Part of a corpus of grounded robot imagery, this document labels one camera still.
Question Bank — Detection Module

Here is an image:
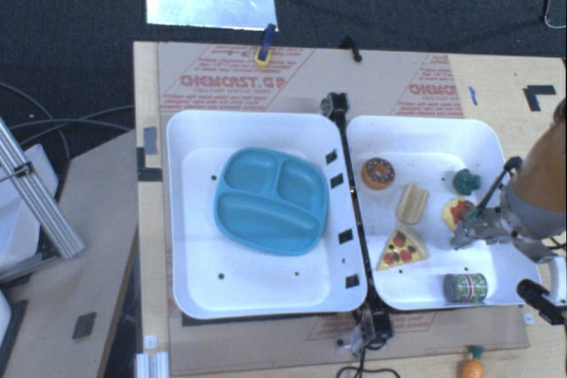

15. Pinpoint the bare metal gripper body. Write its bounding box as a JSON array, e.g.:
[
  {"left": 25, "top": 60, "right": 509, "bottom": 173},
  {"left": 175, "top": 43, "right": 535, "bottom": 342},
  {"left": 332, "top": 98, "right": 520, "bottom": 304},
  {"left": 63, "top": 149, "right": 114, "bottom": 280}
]
[{"left": 472, "top": 206, "right": 532, "bottom": 246}]

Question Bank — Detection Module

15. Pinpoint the yellow round red topped biscuit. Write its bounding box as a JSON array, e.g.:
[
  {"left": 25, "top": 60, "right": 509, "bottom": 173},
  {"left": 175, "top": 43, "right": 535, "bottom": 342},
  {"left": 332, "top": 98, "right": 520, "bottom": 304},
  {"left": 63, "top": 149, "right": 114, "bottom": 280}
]
[{"left": 441, "top": 197, "right": 478, "bottom": 233}]

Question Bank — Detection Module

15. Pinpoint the green broccoli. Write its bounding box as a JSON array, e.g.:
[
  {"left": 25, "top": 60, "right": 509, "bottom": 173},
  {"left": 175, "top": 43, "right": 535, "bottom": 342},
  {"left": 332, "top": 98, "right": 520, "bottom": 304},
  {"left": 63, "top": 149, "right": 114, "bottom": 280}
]
[{"left": 452, "top": 167, "right": 482, "bottom": 196}]

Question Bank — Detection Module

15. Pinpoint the grey and green can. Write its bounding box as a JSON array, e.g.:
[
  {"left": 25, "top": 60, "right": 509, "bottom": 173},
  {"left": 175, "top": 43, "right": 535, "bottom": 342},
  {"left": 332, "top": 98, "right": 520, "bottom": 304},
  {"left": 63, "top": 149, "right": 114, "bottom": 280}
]
[{"left": 442, "top": 272, "right": 489, "bottom": 305}]

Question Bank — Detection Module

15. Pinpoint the pizza slice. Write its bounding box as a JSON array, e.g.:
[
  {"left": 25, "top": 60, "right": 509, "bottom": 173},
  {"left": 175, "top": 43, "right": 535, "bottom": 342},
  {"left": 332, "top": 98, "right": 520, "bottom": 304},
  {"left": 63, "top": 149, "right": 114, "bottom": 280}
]
[{"left": 375, "top": 224, "right": 431, "bottom": 273}]

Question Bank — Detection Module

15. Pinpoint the beige hot dog bun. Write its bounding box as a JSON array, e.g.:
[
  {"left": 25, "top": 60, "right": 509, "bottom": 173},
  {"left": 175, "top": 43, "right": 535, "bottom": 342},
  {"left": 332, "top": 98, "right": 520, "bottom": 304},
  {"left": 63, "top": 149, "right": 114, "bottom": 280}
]
[{"left": 394, "top": 182, "right": 430, "bottom": 226}]

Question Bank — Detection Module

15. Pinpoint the white plastic tray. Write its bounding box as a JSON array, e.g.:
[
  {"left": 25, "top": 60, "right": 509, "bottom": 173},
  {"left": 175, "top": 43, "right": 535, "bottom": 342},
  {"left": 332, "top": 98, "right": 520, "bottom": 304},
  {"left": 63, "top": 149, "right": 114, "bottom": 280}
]
[
  {"left": 166, "top": 109, "right": 370, "bottom": 320},
  {"left": 345, "top": 114, "right": 543, "bottom": 312}
]

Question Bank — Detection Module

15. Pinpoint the chocolate frosted doughnut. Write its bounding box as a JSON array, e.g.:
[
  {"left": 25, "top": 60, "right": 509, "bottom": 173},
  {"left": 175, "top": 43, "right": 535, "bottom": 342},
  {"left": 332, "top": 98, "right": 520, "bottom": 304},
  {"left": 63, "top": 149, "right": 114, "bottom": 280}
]
[{"left": 360, "top": 157, "right": 396, "bottom": 191}]

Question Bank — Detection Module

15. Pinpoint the thin black rod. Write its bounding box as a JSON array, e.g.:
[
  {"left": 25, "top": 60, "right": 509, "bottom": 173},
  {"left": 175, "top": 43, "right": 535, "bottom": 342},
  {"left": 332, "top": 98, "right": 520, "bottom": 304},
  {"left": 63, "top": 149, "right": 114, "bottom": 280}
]
[{"left": 332, "top": 105, "right": 387, "bottom": 324}]

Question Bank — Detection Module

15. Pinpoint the orange carrot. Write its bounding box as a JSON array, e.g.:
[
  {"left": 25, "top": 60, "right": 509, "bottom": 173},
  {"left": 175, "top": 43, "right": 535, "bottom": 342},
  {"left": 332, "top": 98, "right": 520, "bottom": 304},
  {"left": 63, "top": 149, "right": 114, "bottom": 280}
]
[{"left": 456, "top": 344, "right": 485, "bottom": 378}]

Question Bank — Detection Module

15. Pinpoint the brown cardboard board red print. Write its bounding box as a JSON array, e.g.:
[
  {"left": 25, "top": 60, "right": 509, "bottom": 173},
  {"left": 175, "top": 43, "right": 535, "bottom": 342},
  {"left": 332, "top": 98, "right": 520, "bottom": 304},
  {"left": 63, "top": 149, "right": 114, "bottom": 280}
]
[{"left": 157, "top": 42, "right": 532, "bottom": 378}]

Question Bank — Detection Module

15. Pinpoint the blue divided plate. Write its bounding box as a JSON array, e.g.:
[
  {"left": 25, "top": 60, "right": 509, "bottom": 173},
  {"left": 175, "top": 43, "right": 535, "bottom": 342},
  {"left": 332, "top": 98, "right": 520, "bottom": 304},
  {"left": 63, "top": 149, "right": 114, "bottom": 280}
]
[{"left": 214, "top": 146, "right": 330, "bottom": 258}]

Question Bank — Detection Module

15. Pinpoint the black cylinder on white bracket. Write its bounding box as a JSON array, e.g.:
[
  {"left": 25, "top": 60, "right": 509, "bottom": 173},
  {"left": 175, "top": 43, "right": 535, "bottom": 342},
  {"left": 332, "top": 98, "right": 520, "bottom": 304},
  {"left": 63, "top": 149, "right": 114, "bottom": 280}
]
[{"left": 516, "top": 255, "right": 567, "bottom": 327}]

